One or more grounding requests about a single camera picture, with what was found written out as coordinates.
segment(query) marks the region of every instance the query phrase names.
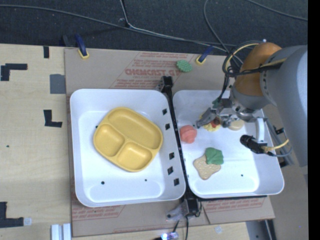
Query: white tray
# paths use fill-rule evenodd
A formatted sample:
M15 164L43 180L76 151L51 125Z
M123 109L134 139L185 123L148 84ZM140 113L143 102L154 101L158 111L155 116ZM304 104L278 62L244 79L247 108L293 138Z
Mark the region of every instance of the white tray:
M163 144L142 171L125 171L95 149L93 135L105 115L130 108L155 123ZM88 207L179 199L186 190L167 98L156 90L80 89L70 98L75 193Z
M212 106L220 93L217 90L178 91L173 97L178 128L195 125L199 116ZM226 91L223 97L228 96L229 92ZM259 111L257 116L263 117L263 112ZM240 137L244 134L255 137L256 125L246 123L239 131L221 127L209 132L200 128L194 143L181 143L188 183L195 195L204 199L246 197L275 195L283 190L284 179L278 159L252 153L240 143ZM268 130L265 130L264 140L268 141L269 146L273 145ZM193 162L203 156L208 147L221 150L224 163L220 171L203 180Z

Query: cardboard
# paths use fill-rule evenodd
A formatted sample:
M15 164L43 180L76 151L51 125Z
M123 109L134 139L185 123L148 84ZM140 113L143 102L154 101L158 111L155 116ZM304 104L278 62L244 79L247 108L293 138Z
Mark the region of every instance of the cardboard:
M161 76L172 76L173 94L179 90L221 90L224 56L209 55L206 63L196 65L198 54L88 49L90 57L82 59L77 48L66 48L65 79L69 164L71 178L72 235L93 236L120 232L172 229L176 221L166 219L166 212L180 203L176 201L116 205L90 208L76 197L74 187L72 133L69 100L79 89L155 89ZM188 73L176 67L178 60L192 66ZM203 201L199 217L190 226L222 224L275 217L269 197L220 199Z

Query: yellow plate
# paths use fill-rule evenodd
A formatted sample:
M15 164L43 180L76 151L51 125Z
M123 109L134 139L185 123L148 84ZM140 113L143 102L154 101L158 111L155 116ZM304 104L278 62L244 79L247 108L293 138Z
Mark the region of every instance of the yellow plate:
M139 172L155 158L163 143L157 125L127 107L111 110L93 135L95 149L129 172Z

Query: blue clamp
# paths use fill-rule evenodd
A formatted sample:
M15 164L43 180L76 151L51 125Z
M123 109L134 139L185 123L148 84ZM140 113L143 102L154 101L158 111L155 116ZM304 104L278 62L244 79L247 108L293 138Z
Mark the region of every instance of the blue clamp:
M79 34L74 35L76 43L79 47L78 52L83 60L89 58L90 54L87 52L85 42Z
M213 49L213 46L209 46L202 55L195 59L195 63L199 66L203 65L206 61L206 57L211 53Z

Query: wooden surface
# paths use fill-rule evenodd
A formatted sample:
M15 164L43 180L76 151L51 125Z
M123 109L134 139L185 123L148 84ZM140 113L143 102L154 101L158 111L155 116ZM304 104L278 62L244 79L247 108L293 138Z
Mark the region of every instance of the wooden surface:
M71 222L66 95L50 94L50 75L65 75L64 48L0 44L0 65L26 63L0 81L0 202L7 218L30 217L32 225L0 228L0 240L47 240L50 226ZM44 110L62 127L45 126ZM190 227L188 239L248 240L245 222ZM148 240L163 230L81 237L81 240ZM186 228L179 228L181 239Z

